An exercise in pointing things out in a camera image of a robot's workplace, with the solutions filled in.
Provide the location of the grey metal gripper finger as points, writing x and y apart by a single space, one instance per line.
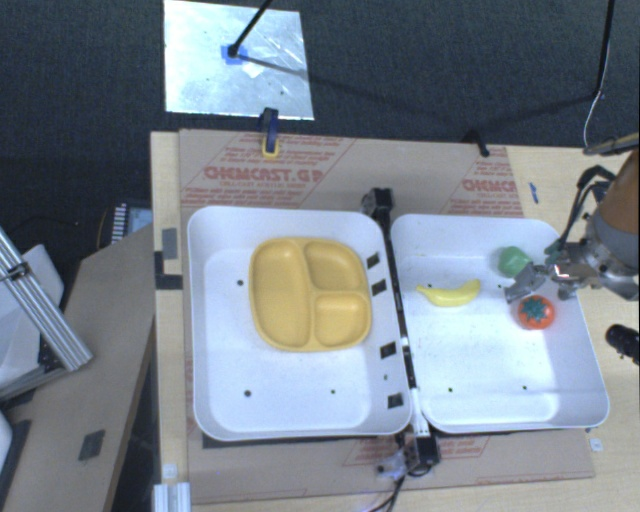
568 291
524 283

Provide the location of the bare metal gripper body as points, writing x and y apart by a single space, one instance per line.
580 272

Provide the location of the green rounded toy vegetable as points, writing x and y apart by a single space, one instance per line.
512 260

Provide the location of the orange tomato with green top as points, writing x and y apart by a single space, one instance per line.
536 314

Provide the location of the yellow banana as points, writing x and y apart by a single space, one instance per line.
450 296

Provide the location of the white plastic tray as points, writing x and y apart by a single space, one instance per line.
490 370
300 390

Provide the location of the thin black and white rod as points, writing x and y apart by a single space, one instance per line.
400 305

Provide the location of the yellow divided plate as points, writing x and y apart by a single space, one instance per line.
300 295

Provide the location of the brown cardboard board red print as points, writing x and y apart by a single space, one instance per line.
320 170

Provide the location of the black cylinder on white bracket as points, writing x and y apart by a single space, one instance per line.
624 340

